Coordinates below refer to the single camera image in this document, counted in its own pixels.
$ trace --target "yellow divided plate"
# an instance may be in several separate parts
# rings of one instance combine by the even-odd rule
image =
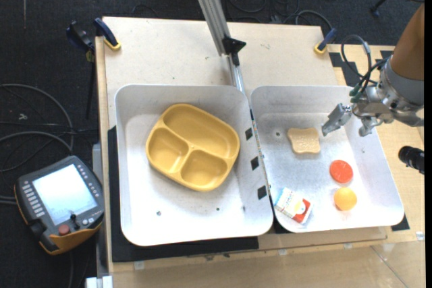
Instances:
[[[195,106],[170,106],[146,143],[150,164],[168,178],[196,191],[220,186],[240,151],[236,131]]]

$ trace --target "robotic arm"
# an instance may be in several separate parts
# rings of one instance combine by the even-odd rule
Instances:
[[[370,70],[381,70],[376,86],[350,92],[351,105],[338,104],[323,125],[323,135],[345,125],[352,115],[362,121],[360,136],[371,133],[382,123],[401,121],[409,126],[424,126],[417,112],[424,107],[425,81],[425,4],[415,12],[402,33],[393,55],[375,64]]]

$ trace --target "tomato slice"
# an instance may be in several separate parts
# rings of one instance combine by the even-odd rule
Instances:
[[[343,160],[334,160],[330,165],[330,175],[338,183],[348,183],[352,179],[352,167]]]

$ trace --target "black bracket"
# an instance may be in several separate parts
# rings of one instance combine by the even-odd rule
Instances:
[[[246,43],[240,40],[236,40],[230,37],[224,37],[222,40],[223,48],[227,54],[231,54],[232,63],[235,66],[240,65],[240,60],[238,59],[238,52],[246,46]]]

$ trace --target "orange circle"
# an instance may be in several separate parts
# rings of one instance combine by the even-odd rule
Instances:
[[[352,179],[352,168],[343,160],[334,160],[330,165],[330,175],[338,183],[348,183]]]
[[[357,204],[357,196],[350,188],[338,189],[333,199],[340,210],[350,210]]]

